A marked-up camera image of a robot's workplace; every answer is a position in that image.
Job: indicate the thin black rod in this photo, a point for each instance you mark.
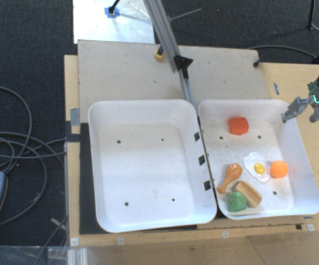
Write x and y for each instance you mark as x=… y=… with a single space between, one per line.
x=208 y=159

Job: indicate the orange chicken drumstick toy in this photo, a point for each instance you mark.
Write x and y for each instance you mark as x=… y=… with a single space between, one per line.
x=232 y=172

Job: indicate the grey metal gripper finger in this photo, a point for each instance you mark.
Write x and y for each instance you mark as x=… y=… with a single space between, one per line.
x=317 y=114
x=295 y=108

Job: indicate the white plastic tray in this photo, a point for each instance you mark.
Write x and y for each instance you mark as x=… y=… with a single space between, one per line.
x=148 y=170
x=283 y=148

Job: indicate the pale flat board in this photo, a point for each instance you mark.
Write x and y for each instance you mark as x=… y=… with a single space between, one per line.
x=126 y=73

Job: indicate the orange ball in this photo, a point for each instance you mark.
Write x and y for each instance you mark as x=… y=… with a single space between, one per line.
x=279 y=169

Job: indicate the tan hot dog bun toy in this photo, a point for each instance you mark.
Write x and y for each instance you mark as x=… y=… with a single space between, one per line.
x=249 y=192

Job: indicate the white fried egg toy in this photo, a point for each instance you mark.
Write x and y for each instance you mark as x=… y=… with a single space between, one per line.
x=254 y=161

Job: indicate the green toy pepper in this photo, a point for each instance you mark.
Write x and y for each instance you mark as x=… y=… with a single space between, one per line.
x=236 y=201

